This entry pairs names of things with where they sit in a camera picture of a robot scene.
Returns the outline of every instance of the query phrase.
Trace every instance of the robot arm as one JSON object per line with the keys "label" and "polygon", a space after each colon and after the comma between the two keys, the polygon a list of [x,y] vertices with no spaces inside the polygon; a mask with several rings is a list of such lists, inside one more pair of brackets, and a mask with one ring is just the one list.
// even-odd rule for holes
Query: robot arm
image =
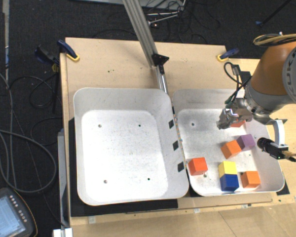
{"label": "robot arm", "polygon": [[[296,35],[289,38],[282,35],[262,37],[256,38],[259,41],[255,44],[268,45],[268,48],[252,76],[249,72],[240,71],[238,65],[228,63],[237,77],[237,89],[225,102],[226,108],[222,110],[217,127],[227,129],[235,123],[252,119],[273,125],[275,141],[260,138],[258,146],[276,159],[296,161],[296,154],[289,152],[285,144],[284,123],[287,119],[270,117],[285,105],[296,104]],[[244,96],[237,98],[241,88]]]}

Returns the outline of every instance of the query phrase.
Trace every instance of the black bracket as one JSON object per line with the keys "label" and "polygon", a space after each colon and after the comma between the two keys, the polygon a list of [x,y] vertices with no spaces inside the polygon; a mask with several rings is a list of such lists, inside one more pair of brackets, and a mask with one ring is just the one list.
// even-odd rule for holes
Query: black bracket
{"label": "black bracket", "polygon": [[152,57],[152,60],[153,60],[153,64],[155,66],[159,66],[160,73],[162,75],[164,75],[163,64],[165,64],[169,60],[169,57],[163,56],[161,54],[153,54],[151,57]]}

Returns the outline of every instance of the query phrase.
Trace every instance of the blue cube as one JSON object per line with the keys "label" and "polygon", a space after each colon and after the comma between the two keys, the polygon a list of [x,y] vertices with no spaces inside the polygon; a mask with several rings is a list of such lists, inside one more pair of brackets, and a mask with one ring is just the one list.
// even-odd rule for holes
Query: blue cube
{"label": "blue cube", "polygon": [[221,177],[221,188],[223,192],[234,192],[239,188],[238,176],[225,174]]}

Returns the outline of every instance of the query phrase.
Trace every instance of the purple cube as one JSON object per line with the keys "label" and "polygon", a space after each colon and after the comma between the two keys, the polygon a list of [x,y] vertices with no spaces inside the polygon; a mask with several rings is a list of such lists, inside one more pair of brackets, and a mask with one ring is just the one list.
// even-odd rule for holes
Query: purple cube
{"label": "purple cube", "polygon": [[249,150],[256,145],[255,140],[253,139],[251,134],[241,135],[237,139],[237,142],[242,151]]}

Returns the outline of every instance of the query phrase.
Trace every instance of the black floor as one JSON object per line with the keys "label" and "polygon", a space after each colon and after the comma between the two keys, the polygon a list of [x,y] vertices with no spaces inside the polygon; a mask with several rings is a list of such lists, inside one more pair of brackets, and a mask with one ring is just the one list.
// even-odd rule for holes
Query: black floor
{"label": "black floor", "polygon": [[[252,40],[269,33],[296,33],[296,0],[290,1],[263,27],[263,21],[286,0],[190,0],[181,19],[162,21],[151,29],[155,41],[225,45],[238,48],[238,58],[260,58],[265,49],[254,46]],[[14,80],[13,131],[33,136],[46,146],[57,161],[57,132],[61,129],[61,103],[52,112],[51,90],[40,80],[53,75],[48,65],[40,63],[34,50],[41,44],[57,54],[57,40],[65,37],[136,40],[130,20],[122,5],[68,0],[10,0],[9,18],[9,84]],[[0,73],[5,77],[4,15],[0,0]],[[47,81],[53,88],[55,78]],[[0,129],[9,130],[10,104],[5,84],[0,79]],[[38,189],[51,178],[53,165],[44,152],[23,140],[13,139],[17,187]],[[1,152],[5,163],[4,151]],[[6,184],[0,175],[0,188]],[[45,193],[51,210],[59,218],[58,182]],[[48,210],[44,197],[23,195],[37,221],[39,235],[51,236],[60,224]]]}

